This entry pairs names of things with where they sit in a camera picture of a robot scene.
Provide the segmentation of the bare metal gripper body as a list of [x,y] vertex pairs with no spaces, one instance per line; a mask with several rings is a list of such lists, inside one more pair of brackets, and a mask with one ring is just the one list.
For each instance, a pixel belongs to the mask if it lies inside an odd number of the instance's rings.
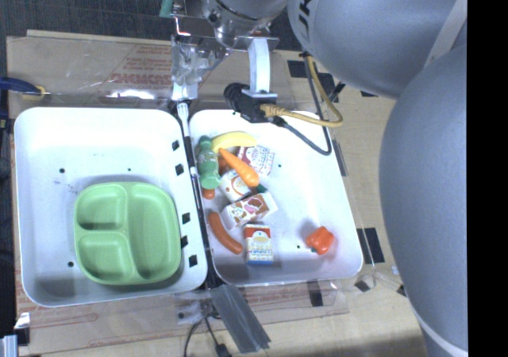
[[268,28],[271,17],[250,17],[218,0],[183,0],[173,7],[171,19],[177,43],[206,51],[245,51],[255,39],[267,40],[269,50],[279,44]]

